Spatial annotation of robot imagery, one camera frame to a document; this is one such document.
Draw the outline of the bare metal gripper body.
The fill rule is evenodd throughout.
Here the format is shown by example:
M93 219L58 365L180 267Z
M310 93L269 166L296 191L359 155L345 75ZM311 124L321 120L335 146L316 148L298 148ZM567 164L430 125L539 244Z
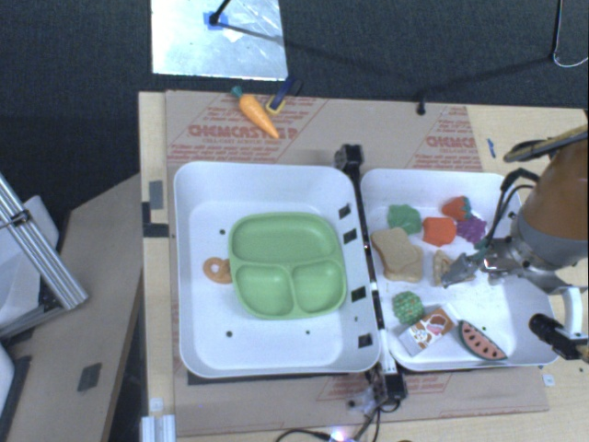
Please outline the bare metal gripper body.
M507 276L526 279L547 294L556 294L560 289L557 266L540 258L519 238L494 239L479 269L493 279Z

